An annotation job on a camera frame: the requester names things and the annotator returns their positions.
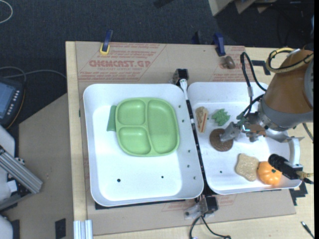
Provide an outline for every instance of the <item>white ring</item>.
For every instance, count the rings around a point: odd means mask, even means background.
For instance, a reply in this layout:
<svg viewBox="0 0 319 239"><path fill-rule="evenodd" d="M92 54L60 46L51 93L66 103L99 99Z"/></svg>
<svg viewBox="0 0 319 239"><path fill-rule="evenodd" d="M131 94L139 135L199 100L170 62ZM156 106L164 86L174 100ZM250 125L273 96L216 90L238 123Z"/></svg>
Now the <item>white ring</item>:
<svg viewBox="0 0 319 239"><path fill-rule="evenodd" d="M8 21L8 20L12 17L12 15L13 15L13 9L12 9L12 6L11 6L8 2L3 1L3 0L0 0L0 2L3 2L3 3L5 3L6 5L8 5L9 8L10 8L10 10L11 10L10 16L9 16L8 18L6 18L5 20L0 21L0 24L1 24L1 23L4 23L4 22Z"/></svg>

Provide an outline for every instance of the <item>table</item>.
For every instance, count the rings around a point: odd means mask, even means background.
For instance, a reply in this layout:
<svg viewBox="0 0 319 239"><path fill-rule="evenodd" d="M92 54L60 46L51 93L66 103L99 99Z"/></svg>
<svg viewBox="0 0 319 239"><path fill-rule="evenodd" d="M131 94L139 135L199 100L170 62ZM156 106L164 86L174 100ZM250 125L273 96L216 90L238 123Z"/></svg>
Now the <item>table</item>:
<svg viewBox="0 0 319 239"><path fill-rule="evenodd" d="M172 56L169 51L182 49L189 56L184 56L183 60L189 60L192 63L194 59L192 55L199 48L197 45L165 45L166 56ZM211 45L201 45L199 56L196 56L200 66L209 66L211 62L207 55L211 54L214 49ZM252 60L265 60L274 48L246 48L246 53ZM69 125L70 125L70 151L72 165L72 189L73 189L73 215L75 221L84 221L88 218L86 206L83 149L82 149L82 133L81 120L79 117L79 84L77 71L77 49L76 42L66 42L66 63L67 63L67 81L68 81L68 103L69 103ZM151 73L146 75L148 81L151 80ZM268 84L271 78L267 78L262 70L256 72L256 76L260 82ZM193 77L194 81L200 79L199 76ZM303 127L300 125L292 132L296 136L306 135ZM304 166L304 171L313 171L314 149L313 143L309 138L301 141L302 155L300 163ZM296 206L296 214L284 217L269 217L254 220L241 220L211 224L211 228L218 234L231 235L232 238L307 238L310 237L301 225L304 221L309 228L314 231L314 187L307 186L308 194L305 198L298 198ZM189 226L164 228L156 230L147 230L140 232L119 233L111 235L94 236L97 239L121 239L121 238L188 238ZM211 233L204 225L197 225L193 230L193 235L199 238L212 238Z"/></svg>

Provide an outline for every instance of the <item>orange pumpkin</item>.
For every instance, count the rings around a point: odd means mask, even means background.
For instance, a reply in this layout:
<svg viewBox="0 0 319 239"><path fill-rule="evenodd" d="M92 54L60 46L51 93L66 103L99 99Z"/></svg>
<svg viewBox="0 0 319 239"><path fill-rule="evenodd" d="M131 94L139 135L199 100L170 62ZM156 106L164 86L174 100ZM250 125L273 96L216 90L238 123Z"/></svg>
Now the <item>orange pumpkin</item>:
<svg viewBox="0 0 319 239"><path fill-rule="evenodd" d="M272 167L268 161L259 162L257 169L260 180L265 184L276 185L280 182L282 172Z"/></svg>

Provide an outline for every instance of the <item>green plate compartment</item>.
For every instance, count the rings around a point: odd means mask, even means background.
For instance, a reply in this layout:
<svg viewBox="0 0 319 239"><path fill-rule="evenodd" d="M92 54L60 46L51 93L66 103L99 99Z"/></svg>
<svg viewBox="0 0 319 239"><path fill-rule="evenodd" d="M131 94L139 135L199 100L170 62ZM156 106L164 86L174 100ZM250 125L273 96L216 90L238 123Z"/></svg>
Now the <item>green plate compartment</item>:
<svg viewBox="0 0 319 239"><path fill-rule="evenodd" d="M174 108L157 98L132 98L120 102L115 114L119 145L134 156L163 156L179 145Z"/></svg>

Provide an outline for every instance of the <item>black floor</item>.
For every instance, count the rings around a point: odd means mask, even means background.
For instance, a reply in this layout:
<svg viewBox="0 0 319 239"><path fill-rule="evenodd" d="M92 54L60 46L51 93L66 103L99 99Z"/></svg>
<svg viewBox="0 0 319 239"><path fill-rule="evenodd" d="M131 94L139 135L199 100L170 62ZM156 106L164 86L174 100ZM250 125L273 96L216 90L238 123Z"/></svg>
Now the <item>black floor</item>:
<svg viewBox="0 0 319 239"><path fill-rule="evenodd" d="M251 6L242 14L231 3L216 17L208 0L3 1L12 6L13 15L0 23L0 68L61 74L66 69L65 41L103 41L109 28L117 42L190 44L199 31L201 44L211 44L220 32L226 45L301 48L311 41L314 15L314 0L279 0L263 13ZM0 2L0 21L9 14ZM17 73L14 68L0 70L0 76ZM26 87L14 125L65 94L66 80L51 72L29 74Z"/></svg>

